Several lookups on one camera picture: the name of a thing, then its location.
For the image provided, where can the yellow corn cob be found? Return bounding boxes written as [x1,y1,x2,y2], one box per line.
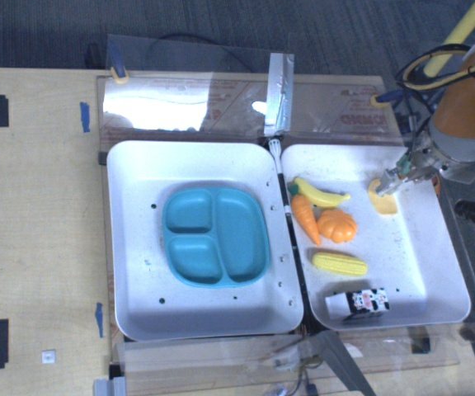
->
[311,251,369,277]

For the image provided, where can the yellow banana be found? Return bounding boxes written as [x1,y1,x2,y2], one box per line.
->
[293,176,351,210]

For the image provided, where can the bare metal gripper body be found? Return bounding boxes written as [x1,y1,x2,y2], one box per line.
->
[396,136,443,185]

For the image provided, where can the yellow flat slice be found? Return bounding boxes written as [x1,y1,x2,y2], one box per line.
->
[367,178,399,215]

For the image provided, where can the blue divided plate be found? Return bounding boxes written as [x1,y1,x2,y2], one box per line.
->
[162,186,271,289]

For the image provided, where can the white plastic tray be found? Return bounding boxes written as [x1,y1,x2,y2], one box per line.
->
[280,143,472,332]
[106,139,305,342]

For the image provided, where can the white cow print carton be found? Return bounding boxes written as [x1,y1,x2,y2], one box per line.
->
[324,287,391,323]

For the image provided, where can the orange pumpkin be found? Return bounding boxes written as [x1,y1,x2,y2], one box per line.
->
[316,208,359,244]

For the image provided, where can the orange carrot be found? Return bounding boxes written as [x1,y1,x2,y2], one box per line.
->
[287,183,322,248]

